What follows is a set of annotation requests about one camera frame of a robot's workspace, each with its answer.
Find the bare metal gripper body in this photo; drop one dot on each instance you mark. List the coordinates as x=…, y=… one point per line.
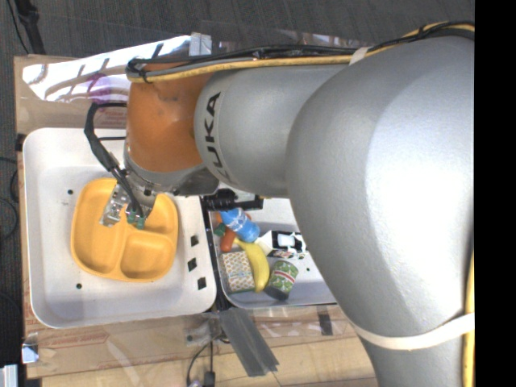
x=115, y=208

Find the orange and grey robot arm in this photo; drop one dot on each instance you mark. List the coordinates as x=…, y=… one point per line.
x=330, y=155

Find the yellow divided plate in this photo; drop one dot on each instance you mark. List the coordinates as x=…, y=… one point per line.
x=109, y=252

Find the white plastic tray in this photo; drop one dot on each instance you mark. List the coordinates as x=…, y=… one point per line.
x=52, y=216
x=310, y=292

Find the orange carrot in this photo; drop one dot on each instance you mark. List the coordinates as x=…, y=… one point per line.
x=219, y=229

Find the blue plastic bottle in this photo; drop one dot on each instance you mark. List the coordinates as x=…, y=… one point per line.
x=242, y=225

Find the orange patterned carton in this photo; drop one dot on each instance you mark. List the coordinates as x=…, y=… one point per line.
x=237, y=272

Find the yellow banana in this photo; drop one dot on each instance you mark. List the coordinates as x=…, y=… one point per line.
x=260, y=266

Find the black and white carton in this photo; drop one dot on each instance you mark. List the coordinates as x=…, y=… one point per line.
x=288, y=242

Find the green can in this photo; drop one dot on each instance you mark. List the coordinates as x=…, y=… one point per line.
x=284, y=276

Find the black cylinder on white bracket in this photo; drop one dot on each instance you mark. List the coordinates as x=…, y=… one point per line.
x=225, y=202

